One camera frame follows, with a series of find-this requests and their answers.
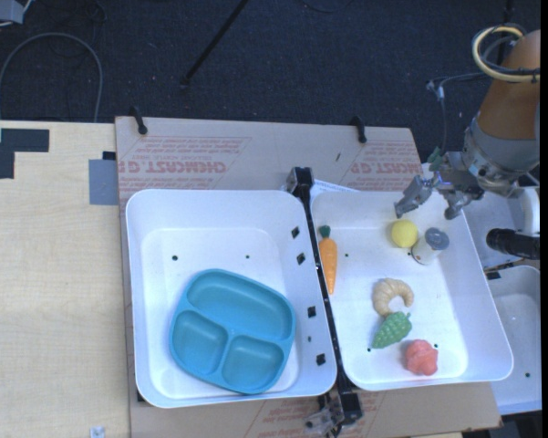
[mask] wooden surface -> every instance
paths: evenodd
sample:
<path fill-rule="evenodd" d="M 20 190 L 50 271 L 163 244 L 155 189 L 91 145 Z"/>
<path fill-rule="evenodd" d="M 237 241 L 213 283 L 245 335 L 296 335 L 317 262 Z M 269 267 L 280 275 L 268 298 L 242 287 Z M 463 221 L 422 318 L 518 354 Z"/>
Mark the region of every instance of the wooden surface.
<path fill-rule="evenodd" d="M 51 131 L 0 179 L 0 437 L 129 437 L 119 213 L 88 190 L 114 127 L 0 127 Z"/>

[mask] toy carrot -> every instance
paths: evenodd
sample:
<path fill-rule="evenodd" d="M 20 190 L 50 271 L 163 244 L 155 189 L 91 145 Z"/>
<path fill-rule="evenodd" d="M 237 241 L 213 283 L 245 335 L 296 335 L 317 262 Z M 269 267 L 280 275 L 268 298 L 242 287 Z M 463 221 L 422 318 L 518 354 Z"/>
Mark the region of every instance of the toy carrot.
<path fill-rule="evenodd" d="M 328 293 L 332 295 L 335 291 L 336 281 L 336 264 L 338 260 L 338 249 L 336 242 L 330 238 L 330 227 L 328 225 L 322 225 L 318 229 L 322 240 L 318 243 L 318 249 L 320 250 L 320 260 L 322 262 L 322 270 L 325 274 L 326 286 Z"/>

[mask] green vegetable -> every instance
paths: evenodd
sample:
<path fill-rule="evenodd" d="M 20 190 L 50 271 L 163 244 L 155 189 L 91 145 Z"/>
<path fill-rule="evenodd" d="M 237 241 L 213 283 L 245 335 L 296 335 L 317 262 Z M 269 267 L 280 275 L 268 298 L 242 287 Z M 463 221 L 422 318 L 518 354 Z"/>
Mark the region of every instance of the green vegetable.
<path fill-rule="evenodd" d="M 388 315 L 381 323 L 379 331 L 375 334 L 371 347 L 373 349 L 383 349 L 405 338 L 411 331 L 409 315 L 409 313 L 406 315 L 402 311 Z"/>

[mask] blue plate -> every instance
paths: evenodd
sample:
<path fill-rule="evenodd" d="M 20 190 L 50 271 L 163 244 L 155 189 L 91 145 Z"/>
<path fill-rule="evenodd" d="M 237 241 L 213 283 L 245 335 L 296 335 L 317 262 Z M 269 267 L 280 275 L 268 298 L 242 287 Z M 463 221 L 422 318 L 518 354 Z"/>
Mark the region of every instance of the blue plate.
<path fill-rule="evenodd" d="M 185 287 L 169 334 L 171 355 L 185 371 L 231 391 L 257 394 L 284 371 L 295 313 L 265 284 L 208 269 Z"/>

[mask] pink toy food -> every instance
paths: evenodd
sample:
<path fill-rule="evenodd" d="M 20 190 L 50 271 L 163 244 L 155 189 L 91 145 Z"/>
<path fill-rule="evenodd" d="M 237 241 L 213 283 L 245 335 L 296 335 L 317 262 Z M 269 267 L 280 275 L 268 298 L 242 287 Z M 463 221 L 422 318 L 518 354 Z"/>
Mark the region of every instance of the pink toy food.
<path fill-rule="evenodd" d="M 433 375 L 438 371 L 438 351 L 424 339 L 411 341 L 405 351 L 406 368 L 418 375 Z"/>

